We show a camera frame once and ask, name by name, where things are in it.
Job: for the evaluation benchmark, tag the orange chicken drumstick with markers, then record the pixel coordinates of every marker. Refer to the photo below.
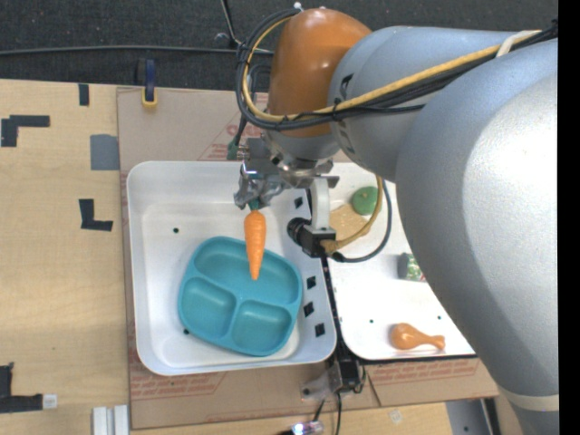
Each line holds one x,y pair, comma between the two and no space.
408,337

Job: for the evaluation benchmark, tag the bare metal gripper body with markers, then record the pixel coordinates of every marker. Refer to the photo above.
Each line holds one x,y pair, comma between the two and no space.
290,170

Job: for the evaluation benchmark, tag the green round toy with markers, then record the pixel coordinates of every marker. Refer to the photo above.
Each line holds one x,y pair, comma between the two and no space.
364,200

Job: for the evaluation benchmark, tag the white plastic tray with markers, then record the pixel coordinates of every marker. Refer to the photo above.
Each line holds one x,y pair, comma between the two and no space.
158,288
376,297

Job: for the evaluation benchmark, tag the blue divided plate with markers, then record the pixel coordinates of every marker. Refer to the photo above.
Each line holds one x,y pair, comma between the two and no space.
226,306

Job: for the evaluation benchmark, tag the tan biscuit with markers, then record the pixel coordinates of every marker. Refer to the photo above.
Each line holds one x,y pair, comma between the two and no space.
346,222

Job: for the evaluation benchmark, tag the brown cardboard board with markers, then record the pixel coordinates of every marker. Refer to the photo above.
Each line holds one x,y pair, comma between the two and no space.
181,120

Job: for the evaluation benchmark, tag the orange carrot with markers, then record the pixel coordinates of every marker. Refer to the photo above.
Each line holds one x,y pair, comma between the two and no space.
255,243

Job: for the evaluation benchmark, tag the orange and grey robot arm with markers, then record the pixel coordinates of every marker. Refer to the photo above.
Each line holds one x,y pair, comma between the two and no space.
453,161

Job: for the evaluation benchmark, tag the green packet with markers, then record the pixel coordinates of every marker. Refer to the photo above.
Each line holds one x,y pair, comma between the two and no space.
410,267

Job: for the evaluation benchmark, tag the black cylinder on white bracket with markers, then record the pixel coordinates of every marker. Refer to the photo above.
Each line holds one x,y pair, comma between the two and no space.
319,236

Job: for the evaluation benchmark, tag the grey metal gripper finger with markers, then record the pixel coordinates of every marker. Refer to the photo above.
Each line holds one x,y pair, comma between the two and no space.
271,193
244,195

